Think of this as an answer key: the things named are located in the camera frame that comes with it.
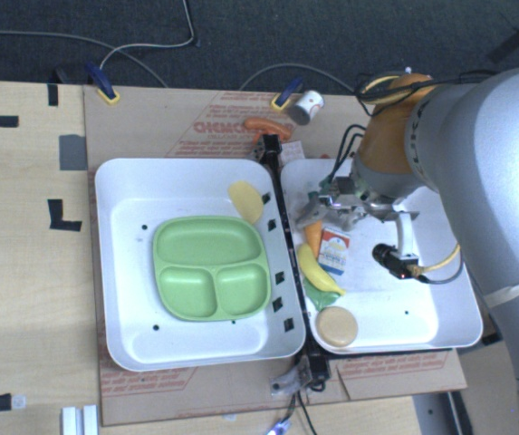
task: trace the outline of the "metal bracket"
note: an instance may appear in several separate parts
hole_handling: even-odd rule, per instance
[[[293,395],[305,388],[312,381],[312,371],[307,355],[303,355],[300,361],[285,374],[269,380],[273,396]]]
[[[398,256],[410,257],[413,253],[414,232],[412,230],[412,219],[414,215],[400,212],[396,217],[396,228],[398,230]]]
[[[62,408],[61,435],[98,435],[99,427],[96,405],[84,406],[81,409],[74,406]]]

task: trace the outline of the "cardboard sheet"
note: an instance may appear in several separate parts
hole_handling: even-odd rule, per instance
[[[249,116],[288,127],[307,158],[334,156],[345,128],[366,124],[367,117],[355,99],[345,96],[326,96],[326,106],[313,121],[298,126],[270,109],[271,93],[135,87],[118,92],[120,101],[110,106],[94,87],[84,87],[103,425],[286,407],[289,398],[273,397],[269,379],[289,370],[292,358],[140,373],[112,361],[104,334],[94,175],[115,158],[243,158],[254,148],[255,134],[242,127]],[[454,350],[337,359],[331,368],[326,390],[306,395],[310,404],[466,387]]]

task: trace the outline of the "yellow cable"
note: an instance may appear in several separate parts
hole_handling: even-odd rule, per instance
[[[401,77],[401,75],[399,75],[399,74],[389,74],[389,75],[378,77],[378,78],[368,82],[360,90],[360,94],[368,92],[370,89],[373,89],[374,87],[376,87],[377,85],[379,85],[383,82],[393,81],[395,79],[398,79],[399,77]],[[412,93],[412,91],[413,91],[413,89],[410,88],[410,89],[406,89],[404,91],[395,92],[395,93],[388,92],[388,94],[385,94],[384,96],[379,94],[379,96],[377,96],[375,99],[366,100],[364,103],[368,103],[369,105],[381,105],[381,104],[390,103],[390,102],[397,102],[398,100],[401,100],[401,99],[407,97],[408,95],[410,95]]]
[[[436,271],[437,269],[440,269],[440,267],[444,267],[448,263],[450,263],[450,261],[452,261],[458,255],[459,251],[460,251],[460,245],[456,244],[455,249],[452,250],[452,253],[450,253],[450,255],[448,255],[445,259],[443,259],[439,263],[436,263],[435,265],[432,265],[432,266],[409,266],[408,270],[414,277],[419,277],[419,276],[425,274],[426,272]]]

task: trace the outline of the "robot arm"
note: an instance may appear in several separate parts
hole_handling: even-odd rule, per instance
[[[371,118],[350,177],[328,182],[298,226],[330,210],[348,221],[390,220],[393,205],[419,186],[438,192],[519,392],[519,69],[480,83],[429,79],[408,74],[390,85],[427,87]]]

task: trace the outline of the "green plate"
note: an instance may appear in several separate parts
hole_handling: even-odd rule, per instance
[[[160,299],[181,319],[241,319],[271,297],[263,240],[239,217],[171,219],[157,228],[153,255]]]

